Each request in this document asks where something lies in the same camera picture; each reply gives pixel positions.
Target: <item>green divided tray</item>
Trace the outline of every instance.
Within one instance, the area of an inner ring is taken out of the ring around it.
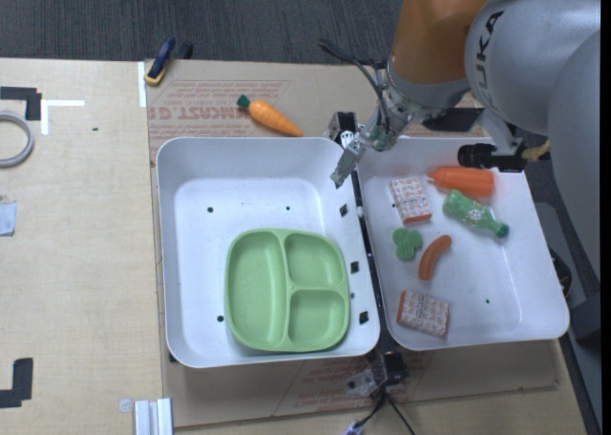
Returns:
[[[224,295],[231,332],[258,350],[324,350],[348,329],[344,258],[332,241],[314,233],[262,228],[236,237]]]

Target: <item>toy bottle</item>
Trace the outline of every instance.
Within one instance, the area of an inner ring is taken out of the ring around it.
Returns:
[[[490,209],[466,197],[457,189],[452,189],[444,200],[443,211],[468,226],[491,230],[497,237],[507,237],[509,233],[509,226],[496,221]]]
[[[434,180],[435,186],[457,189],[468,197],[489,197],[495,188],[494,174],[485,169],[437,167],[427,176]]]

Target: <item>yellow cable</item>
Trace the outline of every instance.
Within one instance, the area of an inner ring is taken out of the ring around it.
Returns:
[[[522,152],[521,157],[524,160],[535,161],[539,160],[542,155],[547,154],[550,151],[550,140],[546,140],[543,145],[538,147],[531,147],[530,149],[526,149]]]

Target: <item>rectangular toy food block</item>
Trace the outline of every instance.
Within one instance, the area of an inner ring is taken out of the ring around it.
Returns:
[[[437,337],[446,334],[450,306],[412,291],[402,291],[397,323]]]
[[[391,180],[390,193],[403,224],[431,218],[429,201],[422,190],[418,177]]]

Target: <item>carrot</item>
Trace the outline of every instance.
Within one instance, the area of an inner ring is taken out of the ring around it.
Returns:
[[[247,108],[253,119],[256,119],[268,128],[277,130],[287,135],[304,136],[304,133],[286,116],[280,113],[271,104],[266,103],[261,99],[251,101],[242,94],[238,99],[238,106]]]
[[[452,245],[452,237],[449,235],[442,235],[431,242],[426,248],[422,259],[420,259],[420,265],[418,266],[418,278],[421,280],[429,280],[432,276],[432,269],[439,259],[441,253],[448,249]]]

